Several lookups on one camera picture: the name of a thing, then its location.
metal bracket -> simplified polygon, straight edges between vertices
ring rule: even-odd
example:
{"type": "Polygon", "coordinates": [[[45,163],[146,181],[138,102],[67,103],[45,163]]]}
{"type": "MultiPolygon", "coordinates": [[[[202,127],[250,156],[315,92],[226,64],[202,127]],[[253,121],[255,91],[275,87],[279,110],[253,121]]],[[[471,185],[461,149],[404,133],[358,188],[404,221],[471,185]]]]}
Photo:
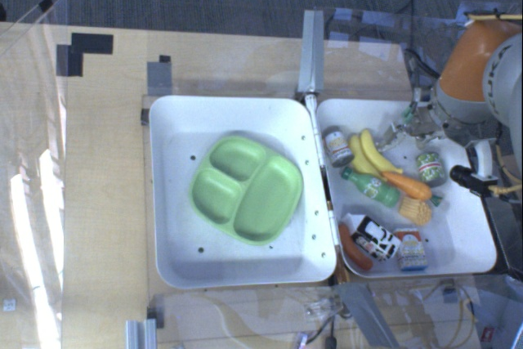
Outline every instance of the metal bracket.
{"type": "Polygon", "coordinates": [[[324,89],[324,14],[305,11],[303,16],[302,61],[297,93],[319,93],[324,89]]]}
{"type": "Polygon", "coordinates": [[[157,349],[156,319],[125,323],[126,349],[157,349]]]}

green divided plate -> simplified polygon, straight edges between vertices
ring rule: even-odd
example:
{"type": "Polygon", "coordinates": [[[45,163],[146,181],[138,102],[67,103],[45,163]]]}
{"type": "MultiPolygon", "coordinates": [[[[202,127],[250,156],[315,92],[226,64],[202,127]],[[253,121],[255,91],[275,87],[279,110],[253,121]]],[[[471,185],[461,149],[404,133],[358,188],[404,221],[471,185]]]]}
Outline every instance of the green divided plate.
{"type": "Polygon", "coordinates": [[[190,200],[216,228],[249,244],[267,244],[288,224],[302,189],[302,174],[285,157],[228,136],[203,158],[190,184],[190,200]]]}

brown sausage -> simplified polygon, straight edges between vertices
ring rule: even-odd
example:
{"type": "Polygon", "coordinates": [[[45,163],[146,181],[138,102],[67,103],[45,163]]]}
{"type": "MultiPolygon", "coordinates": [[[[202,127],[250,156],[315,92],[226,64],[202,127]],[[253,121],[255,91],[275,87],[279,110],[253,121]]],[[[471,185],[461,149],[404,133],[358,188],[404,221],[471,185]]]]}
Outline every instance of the brown sausage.
{"type": "Polygon", "coordinates": [[[337,227],[340,232],[340,240],[345,254],[361,269],[368,271],[373,267],[373,261],[366,257],[358,248],[357,244],[349,233],[349,229],[345,224],[340,224],[337,227]]]}

banana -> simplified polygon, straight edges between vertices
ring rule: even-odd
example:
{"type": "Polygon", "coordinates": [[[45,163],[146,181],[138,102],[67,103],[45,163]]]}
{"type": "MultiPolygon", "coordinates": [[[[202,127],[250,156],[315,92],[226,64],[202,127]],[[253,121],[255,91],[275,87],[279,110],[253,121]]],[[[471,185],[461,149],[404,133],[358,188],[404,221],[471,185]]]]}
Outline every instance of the banana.
{"type": "Polygon", "coordinates": [[[367,160],[363,150],[361,149],[360,138],[357,134],[353,135],[349,140],[349,149],[351,149],[352,154],[354,155],[353,160],[351,161],[351,166],[358,173],[367,173],[378,179],[385,181],[385,178],[382,177],[380,172],[367,160]]]}
{"type": "Polygon", "coordinates": [[[397,168],[385,159],[374,145],[373,137],[370,135],[368,129],[365,129],[360,134],[361,149],[367,160],[379,171],[379,172],[396,172],[403,173],[403,169],[397,168]]]}

